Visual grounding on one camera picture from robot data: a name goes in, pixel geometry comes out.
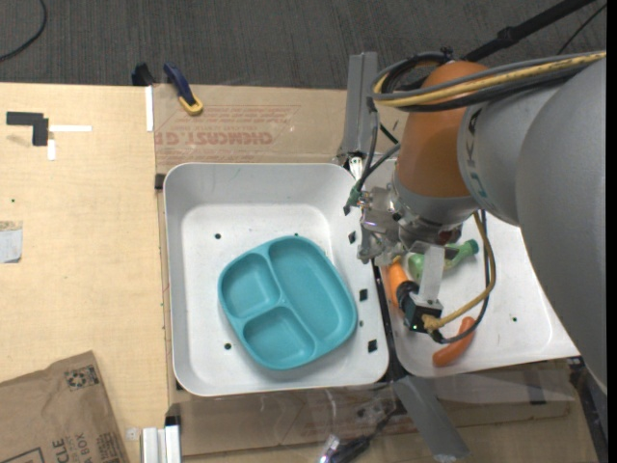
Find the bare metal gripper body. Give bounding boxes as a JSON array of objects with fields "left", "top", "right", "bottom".
[{"left": 357, "top": 185, "right": 464, "bottom": 256}]

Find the orange carrot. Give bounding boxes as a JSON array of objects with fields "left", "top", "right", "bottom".
[{"left": 385, "top": 259, "right": 411, "bottom": 309}]

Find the green toy vegetable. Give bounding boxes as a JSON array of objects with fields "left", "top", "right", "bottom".
[{"left": 407, "top": 238, "right": 481, "bottom": 282}]

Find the blue divided plate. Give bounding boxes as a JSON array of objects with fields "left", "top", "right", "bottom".
[{"left": 217, "top": 234, "right": 360, "bottom": 371}]

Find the white plastic tray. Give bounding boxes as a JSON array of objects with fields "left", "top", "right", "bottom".
[
  {"left": 162, "top": 161, "right": 390, "bottom": 397},
  {"left": 371, "top": 157, "right": 580, "bottom": 378}
]

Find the brown cardboard board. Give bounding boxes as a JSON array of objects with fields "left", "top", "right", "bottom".
[{"left": 152, "top": 83, "right": 600, "bottom": 458}]

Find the brown paper bag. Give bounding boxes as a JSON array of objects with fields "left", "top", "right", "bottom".
[{"left": 0, "top": 350, "right": 130, "bottom": 463}]

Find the black cylinder on white bracket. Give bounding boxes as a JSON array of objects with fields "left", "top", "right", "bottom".
[{"left": 395, "top": 240, "right": 446, "bottom": 334}]

